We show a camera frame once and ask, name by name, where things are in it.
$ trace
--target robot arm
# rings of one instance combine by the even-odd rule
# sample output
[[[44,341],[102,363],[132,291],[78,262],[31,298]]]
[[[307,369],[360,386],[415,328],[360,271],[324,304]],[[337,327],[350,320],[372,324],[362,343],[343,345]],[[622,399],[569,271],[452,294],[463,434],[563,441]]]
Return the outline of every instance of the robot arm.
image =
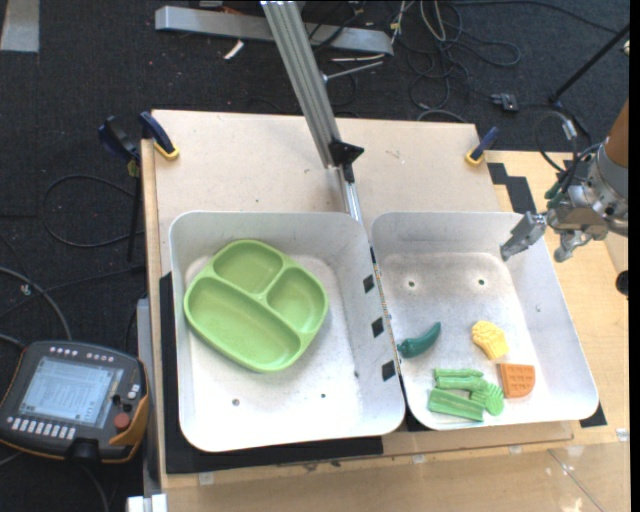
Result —
[[[586,178],[576,171],[586,161]],[[625,102],[607,138],[578,155],[545,194],[547,212],[526,212],[501,245],[502,259],[526,250],[550,227],[560,236],[554,252],[558,262],[566,261],[576,247],[591,240],[604,240],[614,232],[628,237],[629,224],[629,100]]]

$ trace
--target black pole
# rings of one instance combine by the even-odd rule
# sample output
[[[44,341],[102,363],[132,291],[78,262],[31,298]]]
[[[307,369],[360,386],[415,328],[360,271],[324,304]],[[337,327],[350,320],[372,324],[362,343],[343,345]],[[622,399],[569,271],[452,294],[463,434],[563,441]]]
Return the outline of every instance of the black pole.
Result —
[[[607,43],[607,45],[602,48],[598,53],[596,53],[584,66],[582,66],[576,73],[567,80],[562,87],[560,87],[554,94],[551,95],[550,99],[552,102],[558,101],[560,96],[571,87],[582,75],[584,75],[591,66],[593,66],[597,60],[599,60],[605,53],[607,53],[620,39],[624,37],[624,35],[629,32],[629,27],[631,23],[627,23],[627,25],[618,32],[615,37]]]

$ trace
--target gray metal bar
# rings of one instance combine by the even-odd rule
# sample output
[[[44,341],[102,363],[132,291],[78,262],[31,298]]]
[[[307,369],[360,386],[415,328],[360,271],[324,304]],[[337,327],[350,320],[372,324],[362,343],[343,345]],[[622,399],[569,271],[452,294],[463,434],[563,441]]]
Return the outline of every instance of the gray metal bar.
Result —
[[[0,50],[40,51],[40,0],[8,0]]]
[[[273,41],[269,24],[258,16],[210,12],[186,7],[161,7],[156,11],[156,30],[191,32],[237,39],[257,39]],[[306,24],[309,32],[316,24]],[[323,25],[315,32],[312,46],[317,46],[331,37],[340,27]],[[360,28],[344,28],[340,35],[329,45],[333,48],[370,53],[393,55],[391,39],[384,32]]]
[[[271,32],[284,61],[289,79],[302,107],[311,135],[325,167],[336,166],[329,144],[341,141],[323,75],[318,69],[307,32],[295,2],[266,2],[264,9]],[[342,168],[337,169],[346,210],[362,223],[360,201],[354,183],[344,179]]]

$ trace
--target red button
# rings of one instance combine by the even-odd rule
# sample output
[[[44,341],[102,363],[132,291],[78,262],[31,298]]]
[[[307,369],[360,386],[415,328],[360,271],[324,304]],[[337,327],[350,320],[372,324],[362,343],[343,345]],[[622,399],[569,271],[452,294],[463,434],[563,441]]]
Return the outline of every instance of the red button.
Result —
[[[123,430],[127,430],[129,425],[131,425],[131,418],[126,412],[121,412],[113,418],[113,424],[118,429],[118,432],[122,432]]]

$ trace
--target screen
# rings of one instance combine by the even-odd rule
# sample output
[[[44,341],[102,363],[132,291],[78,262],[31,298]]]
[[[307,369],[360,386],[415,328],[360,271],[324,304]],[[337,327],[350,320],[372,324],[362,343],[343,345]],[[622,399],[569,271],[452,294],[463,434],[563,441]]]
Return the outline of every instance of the screen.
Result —
[[[43,357],[20,404],[21,414],[51,417],[102,428],[121,368],[69,363]]]

